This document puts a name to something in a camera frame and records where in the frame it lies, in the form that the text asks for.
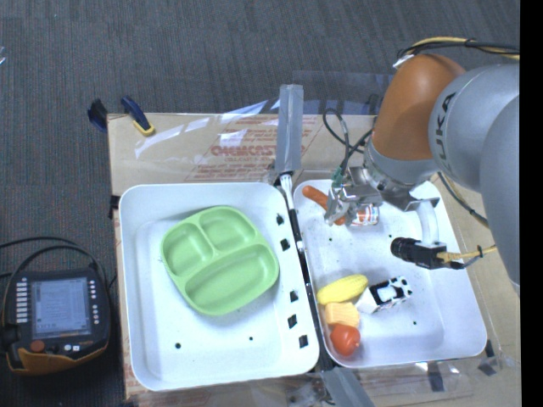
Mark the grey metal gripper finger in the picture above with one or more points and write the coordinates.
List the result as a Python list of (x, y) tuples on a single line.
[(353, 214), (332, 210)]

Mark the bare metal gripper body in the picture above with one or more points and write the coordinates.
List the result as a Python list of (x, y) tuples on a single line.
[(364, 187)]

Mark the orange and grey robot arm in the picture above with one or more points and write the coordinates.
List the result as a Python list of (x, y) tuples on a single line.
[(466, 134)]

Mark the red and white can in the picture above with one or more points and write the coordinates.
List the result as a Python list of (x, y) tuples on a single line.
[(368, 215)]

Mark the orange carrot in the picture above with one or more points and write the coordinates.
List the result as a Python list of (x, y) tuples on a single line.
[(315, 194)]

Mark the yellow corn cob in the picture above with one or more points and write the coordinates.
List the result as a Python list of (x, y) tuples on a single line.
[(341, 289)]

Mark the orange cheese wedge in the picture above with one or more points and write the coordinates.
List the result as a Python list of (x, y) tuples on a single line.
[(341, 313)]

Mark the green divided plate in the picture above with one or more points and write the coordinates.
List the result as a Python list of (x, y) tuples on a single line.
[(220, 261)]

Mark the red tomato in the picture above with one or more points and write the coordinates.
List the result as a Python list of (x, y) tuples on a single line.
[(345, 339)]

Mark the white plastic tray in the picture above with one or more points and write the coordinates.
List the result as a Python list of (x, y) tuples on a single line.
[(220, 354), (424, 333)]

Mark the brown cardboard board red print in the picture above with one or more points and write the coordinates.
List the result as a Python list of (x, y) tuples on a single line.
[(178, 151)]

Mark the black cylinder on white bracket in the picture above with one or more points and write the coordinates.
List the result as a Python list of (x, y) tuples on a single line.
[(418, 250)]

